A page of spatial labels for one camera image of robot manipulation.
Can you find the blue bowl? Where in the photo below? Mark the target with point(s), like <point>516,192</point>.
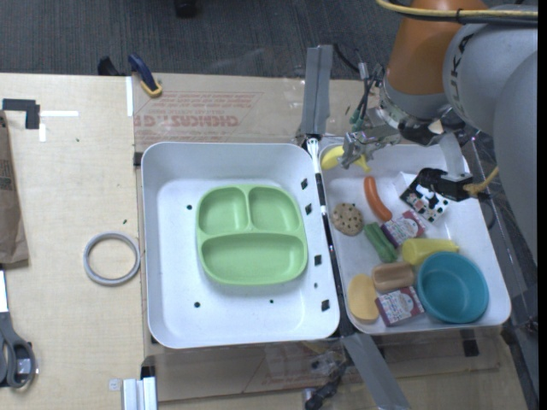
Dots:
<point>453,288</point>

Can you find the green celery stick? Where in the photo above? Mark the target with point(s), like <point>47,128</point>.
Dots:
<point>380,242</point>

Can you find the yellow oval bread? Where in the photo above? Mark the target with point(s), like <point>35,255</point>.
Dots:
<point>362,299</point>

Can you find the yellow banana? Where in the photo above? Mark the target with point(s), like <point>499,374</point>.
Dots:
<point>330,158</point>

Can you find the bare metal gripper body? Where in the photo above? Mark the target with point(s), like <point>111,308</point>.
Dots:
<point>378,134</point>

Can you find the black and white cow carton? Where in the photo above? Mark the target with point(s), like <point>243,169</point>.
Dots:
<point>423,205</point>

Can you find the brown cardboard board red print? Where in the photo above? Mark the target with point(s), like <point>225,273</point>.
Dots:
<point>205,113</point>

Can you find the green divided plate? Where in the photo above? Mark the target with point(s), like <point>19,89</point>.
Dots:
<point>252,250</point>

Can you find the yellow plastic bottle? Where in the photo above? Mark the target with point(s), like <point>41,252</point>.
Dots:
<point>423,250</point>

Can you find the brown hot dog bun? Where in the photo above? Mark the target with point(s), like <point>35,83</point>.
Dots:
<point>393,277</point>

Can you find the brown paper bag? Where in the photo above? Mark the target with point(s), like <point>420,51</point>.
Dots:
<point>10,212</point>

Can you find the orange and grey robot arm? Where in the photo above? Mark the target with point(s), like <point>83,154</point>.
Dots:
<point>483,79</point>

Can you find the brown chocolate chip biscuit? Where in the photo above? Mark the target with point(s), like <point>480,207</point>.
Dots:
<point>347,219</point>

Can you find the white plastic tray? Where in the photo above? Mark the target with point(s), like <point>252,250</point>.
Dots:
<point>466,224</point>
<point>179,271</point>

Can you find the orange sausage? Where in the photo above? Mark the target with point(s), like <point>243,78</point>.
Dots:
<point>376,199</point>

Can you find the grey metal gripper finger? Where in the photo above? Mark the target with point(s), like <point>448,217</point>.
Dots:
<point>367,150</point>
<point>348,155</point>

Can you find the purple and white carton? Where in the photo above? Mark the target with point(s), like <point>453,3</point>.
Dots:
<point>399,306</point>
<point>404,228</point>

